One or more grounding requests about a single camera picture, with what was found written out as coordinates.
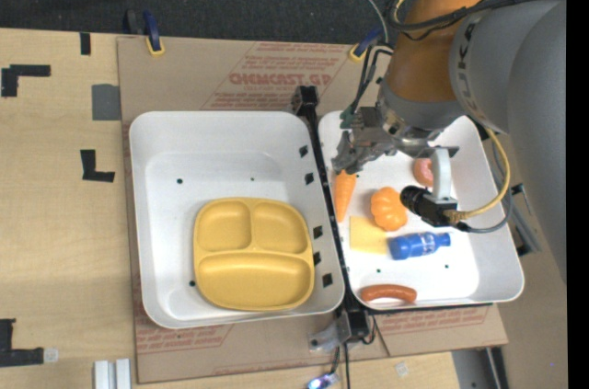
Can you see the brown cardboard board red print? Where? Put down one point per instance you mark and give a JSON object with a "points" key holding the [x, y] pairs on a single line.
{"points": [[193, 74]]}

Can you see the thin black rod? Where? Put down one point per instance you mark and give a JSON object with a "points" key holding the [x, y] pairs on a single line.
{"points": [[332, 212]]}

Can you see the bare metal gripper finger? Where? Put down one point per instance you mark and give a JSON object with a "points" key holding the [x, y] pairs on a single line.
{"points": [[343, 155], [364, 158]]}

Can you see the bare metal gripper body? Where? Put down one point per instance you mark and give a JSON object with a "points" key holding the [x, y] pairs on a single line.
{"points": [[375, 129]]}

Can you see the orange pumpkin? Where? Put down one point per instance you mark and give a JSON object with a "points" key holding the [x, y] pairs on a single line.
{"points": [[387, 210]]}

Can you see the black cylinder on white bracket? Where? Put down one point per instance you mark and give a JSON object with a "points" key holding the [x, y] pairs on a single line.
{"points": [[425, 204]]}

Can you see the orange sausage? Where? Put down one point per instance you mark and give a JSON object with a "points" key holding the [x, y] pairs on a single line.
{"points": [[389, 293]]}

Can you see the pink doughnut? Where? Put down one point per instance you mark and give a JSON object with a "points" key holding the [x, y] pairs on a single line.
{"points": [[421, 173]]}

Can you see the yellow cheese slice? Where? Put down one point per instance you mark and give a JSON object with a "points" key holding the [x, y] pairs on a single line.
{"points": [[366, 236]]}

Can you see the orange carrot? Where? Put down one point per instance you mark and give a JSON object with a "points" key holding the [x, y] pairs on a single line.
{"points": [[343, 194]]}

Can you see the blue bottle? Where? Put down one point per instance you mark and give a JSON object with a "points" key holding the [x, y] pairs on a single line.
{"points": [[414, 245]]}

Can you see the yellow divided plate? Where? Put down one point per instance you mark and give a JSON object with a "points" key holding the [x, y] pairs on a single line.
{"points": [[253, 258]]}

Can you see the white plastic tray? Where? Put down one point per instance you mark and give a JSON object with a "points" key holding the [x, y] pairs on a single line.
{"points": [[460, 272], [216, 148]]}

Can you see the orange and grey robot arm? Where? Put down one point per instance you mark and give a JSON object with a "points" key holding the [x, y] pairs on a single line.
{"points": [[501, 65]]}

